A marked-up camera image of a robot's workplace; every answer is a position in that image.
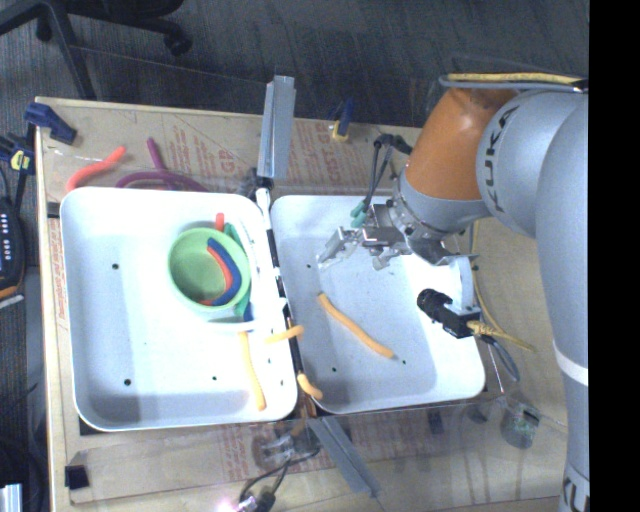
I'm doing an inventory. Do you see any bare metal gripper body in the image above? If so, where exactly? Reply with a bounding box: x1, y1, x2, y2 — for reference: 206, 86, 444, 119
359, 201, 454, 266

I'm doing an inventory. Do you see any white plastic tray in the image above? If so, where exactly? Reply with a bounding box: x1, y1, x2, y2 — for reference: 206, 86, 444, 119
59, 186, 300, 433
269, 194, 488, 417

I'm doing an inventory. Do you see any green bowl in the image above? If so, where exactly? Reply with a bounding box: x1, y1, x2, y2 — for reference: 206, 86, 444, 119
166, 226, 253, 317

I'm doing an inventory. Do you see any brown cardboard board red print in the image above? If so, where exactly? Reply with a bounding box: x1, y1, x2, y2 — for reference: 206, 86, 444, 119
37, 97, 569, 506

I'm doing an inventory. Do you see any black cylinder on white bracket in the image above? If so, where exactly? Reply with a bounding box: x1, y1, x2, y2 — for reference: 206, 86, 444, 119
416, 252, 484, 341

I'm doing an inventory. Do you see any orange rope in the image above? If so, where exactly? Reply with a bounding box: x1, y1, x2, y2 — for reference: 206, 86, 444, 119
238, 330, 268, 413
316, 291, 397, 361
295, 372, 325, 402
264, 324, 306, 346

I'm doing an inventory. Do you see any blue rope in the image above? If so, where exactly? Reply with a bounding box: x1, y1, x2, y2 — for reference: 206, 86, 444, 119
205, 236, 244, 308

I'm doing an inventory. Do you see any green rope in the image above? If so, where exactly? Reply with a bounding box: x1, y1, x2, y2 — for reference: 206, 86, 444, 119
222, 222, 256, 322

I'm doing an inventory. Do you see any red rope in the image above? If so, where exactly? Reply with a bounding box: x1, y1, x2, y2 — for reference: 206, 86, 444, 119
199, 245, 234, 307

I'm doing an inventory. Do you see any purple rope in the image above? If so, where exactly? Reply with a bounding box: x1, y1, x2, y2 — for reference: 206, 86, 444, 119
115, 137, 210, 193

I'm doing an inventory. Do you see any red-orange rope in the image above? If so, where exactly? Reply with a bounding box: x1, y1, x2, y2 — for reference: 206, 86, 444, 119
64, 145, 128, 194

